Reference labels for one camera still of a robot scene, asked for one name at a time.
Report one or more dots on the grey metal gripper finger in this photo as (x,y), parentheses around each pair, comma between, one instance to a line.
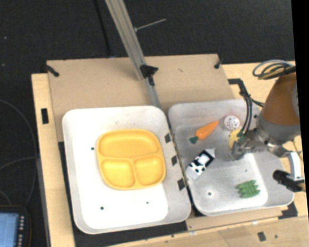
(233,151)
(242,152)

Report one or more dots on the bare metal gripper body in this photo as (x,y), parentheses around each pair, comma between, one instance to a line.
(255,141)

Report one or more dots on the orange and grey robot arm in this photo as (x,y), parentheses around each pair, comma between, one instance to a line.
(278,105)

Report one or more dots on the yellow banana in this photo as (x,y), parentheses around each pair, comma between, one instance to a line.
(234,137)

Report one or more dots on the white plastic tray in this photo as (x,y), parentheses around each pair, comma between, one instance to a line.
(227,173)
(81,179)

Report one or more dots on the orange carrot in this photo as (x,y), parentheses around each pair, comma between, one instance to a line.
(207,130)

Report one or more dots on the black and white milk carton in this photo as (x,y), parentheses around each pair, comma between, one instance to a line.
(200,163)

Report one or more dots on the green pea pods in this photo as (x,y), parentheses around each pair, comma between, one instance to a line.
(247,189)

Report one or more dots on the thin black and white rod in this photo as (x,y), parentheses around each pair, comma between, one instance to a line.
(179,155)

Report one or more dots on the yellow divided plate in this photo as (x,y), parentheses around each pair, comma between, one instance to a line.
(130,159)

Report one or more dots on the brown cardboard board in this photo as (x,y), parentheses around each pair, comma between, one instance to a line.
(101,84)

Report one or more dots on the black cylinder on white bracket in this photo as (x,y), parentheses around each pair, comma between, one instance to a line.
(286,178)

